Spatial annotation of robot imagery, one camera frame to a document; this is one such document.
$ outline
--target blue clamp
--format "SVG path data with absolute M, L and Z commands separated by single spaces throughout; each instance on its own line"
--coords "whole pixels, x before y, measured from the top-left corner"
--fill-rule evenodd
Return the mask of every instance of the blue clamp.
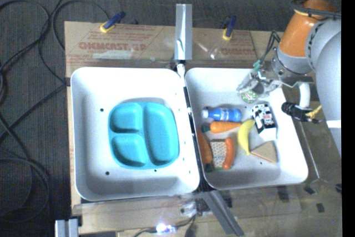
M 222 24 L 222 29 L 224 29 L 223 39 L 228 41 L 232 38 L 232 33 L 233 33 L 236 20 L 237 17 L 235 15 L 230 15 L 225 19 L 224 23 Z
M 107 22 L 103 23 L 100 26 L 101 31 L 104 32 L 104 33 L 107 33 L 108 31 L 113 29 L 114 25 L 116 23 L 119 23 L 121 21 L 121 19 L 123 19 L 125 16 L 126 16 L 126 13 L 124 13 L 124 11 L 121 11 L 120 13 L 117 13 L 110 20 L 108 20 Z

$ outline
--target orange toy food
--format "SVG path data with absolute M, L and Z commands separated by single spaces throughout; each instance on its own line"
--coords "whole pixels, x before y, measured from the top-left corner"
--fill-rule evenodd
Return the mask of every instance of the orange toy food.
M 235 146 L 233 139 L 227 137 L 225 139 L 226 147 L 227 147 L 227 154 L 226 158 L 222 164 L 223 169 L 228 170 L 232 167 L 235 157 Z
M 241 123 L 214 121 L 210 124 L 210 129 L 213 133 L 222 133 L 240 127 L 240 125 Z
M 199 144 L 203 165 L 210 164 L 213 161 L 212 150 L 200 129 L 197 130 L 197 142 Z

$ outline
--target triangular bread slice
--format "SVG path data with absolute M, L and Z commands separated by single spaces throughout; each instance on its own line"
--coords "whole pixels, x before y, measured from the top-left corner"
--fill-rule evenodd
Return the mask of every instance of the triangular bread slice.
M 261 144 L 254 150 L 250 151 L 250 153 L 271 163 L 277 162 L 277 154 L 273 141 Z

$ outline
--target blue bottle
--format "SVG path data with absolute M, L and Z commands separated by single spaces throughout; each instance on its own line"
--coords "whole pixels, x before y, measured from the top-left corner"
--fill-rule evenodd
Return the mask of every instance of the blue bottle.
M 224 120 L 228 122 L 240 122 L 242 114 L 239 109 L 215 108 L 213 110 L 202 110 L 204 119 Z

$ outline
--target toy banana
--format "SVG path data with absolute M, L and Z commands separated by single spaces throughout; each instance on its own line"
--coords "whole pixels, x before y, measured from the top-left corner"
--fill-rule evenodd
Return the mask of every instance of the toy banana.
M 238 143 L 245 150 L 246 155 L 250 155 L 249 151 L 249 132 L 254 126 L 255 121 L 253 119 L 246 120 L 241 124 L 238 131 Z

